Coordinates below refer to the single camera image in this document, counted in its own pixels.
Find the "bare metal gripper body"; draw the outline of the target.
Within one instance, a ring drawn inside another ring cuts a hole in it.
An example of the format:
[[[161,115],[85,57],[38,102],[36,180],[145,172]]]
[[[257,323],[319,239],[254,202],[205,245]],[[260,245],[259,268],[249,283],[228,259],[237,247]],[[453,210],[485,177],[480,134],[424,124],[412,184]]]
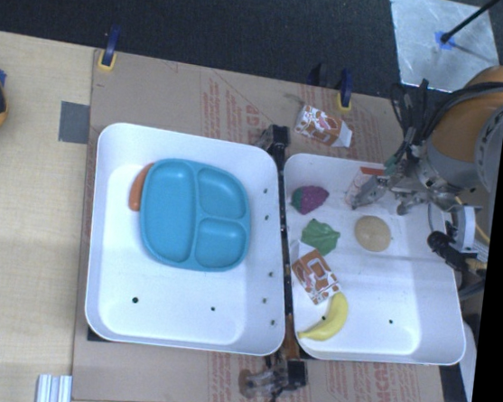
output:
[[[438,175],[423,174],[416,166],[398,165],[391,169],[389,190],[400,201],[434,203],[451,207],[461,189],[447,183]]]

